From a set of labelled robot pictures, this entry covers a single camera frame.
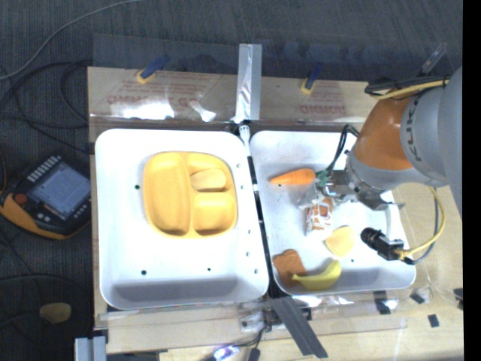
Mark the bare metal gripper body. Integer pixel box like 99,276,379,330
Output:
319,168,365,203

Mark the clear packet orange white print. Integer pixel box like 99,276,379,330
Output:
304,196,335,237

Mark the orange carrot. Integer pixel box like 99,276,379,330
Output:
268,168,326,187

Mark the pale yellow wedge slice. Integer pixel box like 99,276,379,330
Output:
324,224,356,259

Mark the white plastic tray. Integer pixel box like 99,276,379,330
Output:
249,129,417,297
94,127,271,311

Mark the brown cardboard board red print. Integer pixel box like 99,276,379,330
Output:
86,65,464,355

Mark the yellow banana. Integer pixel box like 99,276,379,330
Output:
291,259,343,292

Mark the brown toast slice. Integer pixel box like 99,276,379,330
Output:
272,249,307,289

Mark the tan bread roll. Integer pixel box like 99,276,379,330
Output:
189,168,228,193

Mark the yellow divided plate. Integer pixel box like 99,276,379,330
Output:
142,150,239,239

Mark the yellow oval lump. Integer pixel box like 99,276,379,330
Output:
38,302,73,325

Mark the black cylinder on white bracket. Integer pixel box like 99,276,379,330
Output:
359,202,406,262

